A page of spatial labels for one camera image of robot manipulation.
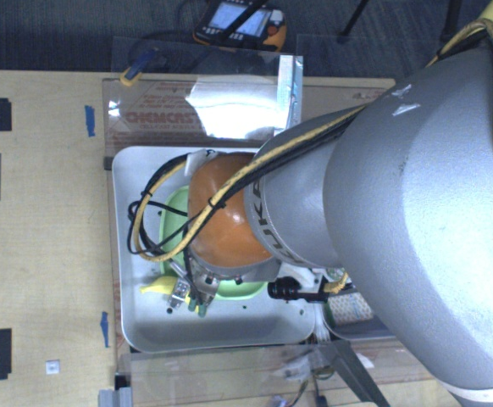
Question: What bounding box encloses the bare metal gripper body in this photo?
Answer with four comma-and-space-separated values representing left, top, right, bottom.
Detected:
186, 265, 278, 309

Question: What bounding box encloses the yellow banana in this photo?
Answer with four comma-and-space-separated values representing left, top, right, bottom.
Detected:
139, 275, 180, 297

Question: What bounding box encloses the green divided plate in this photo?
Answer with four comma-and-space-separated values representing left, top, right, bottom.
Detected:
158, 184, 269, 301

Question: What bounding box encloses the pale patterned packet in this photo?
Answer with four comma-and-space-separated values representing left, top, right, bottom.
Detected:
327, 291, 375, 326

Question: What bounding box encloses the black cylinder on white bracket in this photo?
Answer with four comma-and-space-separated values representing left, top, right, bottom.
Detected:
266, 269, 330, 305

